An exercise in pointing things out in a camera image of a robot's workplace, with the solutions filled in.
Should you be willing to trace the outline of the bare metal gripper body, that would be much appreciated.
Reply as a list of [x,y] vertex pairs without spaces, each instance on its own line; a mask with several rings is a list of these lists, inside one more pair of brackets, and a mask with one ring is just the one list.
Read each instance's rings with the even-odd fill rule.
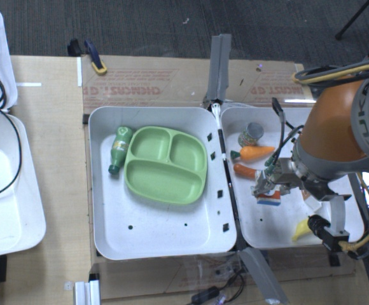
[[278,184],[287,184],[293,189],[306,191],[304,182],[309,174],[309,169],[301,161],[293,161],[291,158],[279,158],[274,165],[269,181],[277,187]]

